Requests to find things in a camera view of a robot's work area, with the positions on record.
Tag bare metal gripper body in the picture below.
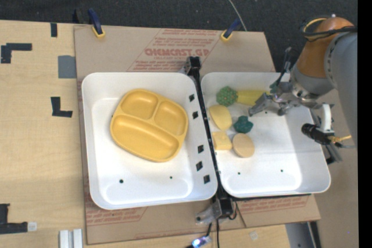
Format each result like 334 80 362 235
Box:
272 81 320 117

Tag yellow corn cob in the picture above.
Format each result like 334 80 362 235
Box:
237 89 270 106

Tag dark green broccoli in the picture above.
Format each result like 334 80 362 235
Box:
233 115 254 134

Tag green grapes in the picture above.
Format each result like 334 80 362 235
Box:
216 85 239 107

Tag pale yellow oval bread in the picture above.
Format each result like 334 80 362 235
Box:
208 104 233 131

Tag tan round biscuit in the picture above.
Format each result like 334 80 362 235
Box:
231 132 256 159

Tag yellow cheese block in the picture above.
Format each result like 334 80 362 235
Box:
211 131 233 151

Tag white plastic tray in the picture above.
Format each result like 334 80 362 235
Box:
81 71 219 210
200 71 331 199

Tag yellow divided plate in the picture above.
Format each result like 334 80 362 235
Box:
109 88 189 163

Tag brown cardboard board red print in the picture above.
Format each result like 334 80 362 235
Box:
73 24 322 245

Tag black cylinder on white bracket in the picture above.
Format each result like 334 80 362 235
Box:
301 103 335 145

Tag black block with thin wires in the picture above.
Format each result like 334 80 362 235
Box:
216 196 235 217
185 56 202 77

